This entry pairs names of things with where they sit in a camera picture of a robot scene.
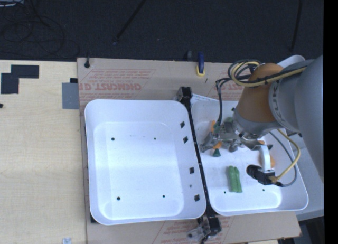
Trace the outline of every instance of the black floor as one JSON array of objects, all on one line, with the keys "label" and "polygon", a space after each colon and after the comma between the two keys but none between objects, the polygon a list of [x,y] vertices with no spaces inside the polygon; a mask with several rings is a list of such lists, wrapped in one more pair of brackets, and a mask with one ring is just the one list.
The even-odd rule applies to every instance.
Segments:
[{"label": "black floor", "polygon": [[96,58],[206,62],[323,54],[324,0],[24,0],[0,7],[0,59]]}]

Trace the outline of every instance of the black post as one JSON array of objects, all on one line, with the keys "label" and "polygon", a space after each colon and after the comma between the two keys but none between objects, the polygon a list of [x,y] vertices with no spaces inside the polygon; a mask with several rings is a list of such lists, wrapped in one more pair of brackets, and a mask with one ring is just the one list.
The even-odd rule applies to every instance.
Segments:
[{"label": "black post", "polygon": [[133,12],[133,14],[130,16],[130,18],[128,19],[128,21],[126,22],[126,24],[122,27],[121,31],[116,35],[116,37],[114,38],[114,42],[113,45],[116,45],[119,42],[119,39],[121,37],[121,35],[123,34],[123,32],[127,29],[127,27],[129,26],[129,24],[133,21],[133,19],[135,18],[135,16],[137,15],[137,13],[140,11],[140,9],[142,8],[142,6],[145,4],[147,0],[142,0],[140,2],[140,4],[138,5],[138,7],[135,9],[135,11]]},{"label": "black post", "polygon": [[296,19],[296,26],[295,26],[294,36],[292,38],[292,44],[291,44],[291,47],[290,47],[290,52],[293,52],[294,47],[295,47],[296,37],[297,37],[297,32],[298,32],[298,27],[299,27],[299,21],[301,20],[303,1],[304,0],[299,0],[299,3],[298,3],[298,13],[297,13],[297,19]]}]

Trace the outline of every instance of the light wood surface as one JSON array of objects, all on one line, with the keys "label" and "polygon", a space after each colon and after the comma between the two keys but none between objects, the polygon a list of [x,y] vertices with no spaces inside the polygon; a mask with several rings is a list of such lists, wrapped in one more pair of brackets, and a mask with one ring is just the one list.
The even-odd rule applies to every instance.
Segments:
[{"label": "light wood surface", "polygon": [[86,243],[79,110],[62,109],[62,83],[75,62],[38,64],[38,79],[20,79],[19,94],[0,95],[0,242]]}]

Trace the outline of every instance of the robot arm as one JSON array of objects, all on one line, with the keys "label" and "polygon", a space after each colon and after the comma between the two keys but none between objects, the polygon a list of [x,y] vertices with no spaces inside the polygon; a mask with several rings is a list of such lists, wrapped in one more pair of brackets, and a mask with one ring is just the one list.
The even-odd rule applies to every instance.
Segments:
[{"label": "robot arm", "polygon": [[214,131],[201,150],[222,141],[231,152],[241,145],[262,151],[259,138],[273,129],[285,128],[302,134],[318,173],[323,176],[323,56],[286,68],[273,63],[258,64],[246,82],[238,80],[235,73],[228,72],[245,88],[233,109],[233,117],[213,126]]}]

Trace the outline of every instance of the plastic tray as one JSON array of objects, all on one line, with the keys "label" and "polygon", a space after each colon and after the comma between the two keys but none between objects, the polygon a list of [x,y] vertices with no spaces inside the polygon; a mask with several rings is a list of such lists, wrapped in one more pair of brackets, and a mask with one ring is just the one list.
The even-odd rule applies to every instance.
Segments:
[{"label": "plastic tray", "polygon": [[[226,119],[232,116],[231,109],[236,107],[237,101],[223,101],[222,117]],[[197,101],[192,106],[192,117],[198,144],[202,144],[204,138],[210,132],[211,122],[219,116],[218,101]],[[273,131],[280,141],[286,146],[294,159],[290,143],[278,131]],[[275,171],[279,175],[291,163],[282,146],[270,135],[262,138],[266,144],[273,144],[270,154],[276,161]],[[297,180],[291,186],[277,187],[275,185],[262,185],[246,173],[250,164],[260,165],[259,152],[248,148],[239,148],[231,153],[221,148],[220,157],[212,156],[213,150],[201,152],[201,160],[208,187],[210,203],[213,209],[220,215],[233,216],[241,214],[253,214],[274,211],[292,211],[304,209],[308,204],[308,195],[302,176],[297,168]],[[242,193],[230,192],[230,184],[227,178],[228,166],[236,166],[240,172]],[[282,183],[289,183],[295,175],[291,169],[281,178]]]},{"label": "plastic tray", "polygon": [[187,109],[93,100],[85,109],[90,211],[101,224],[194,219],[206,201]]}]

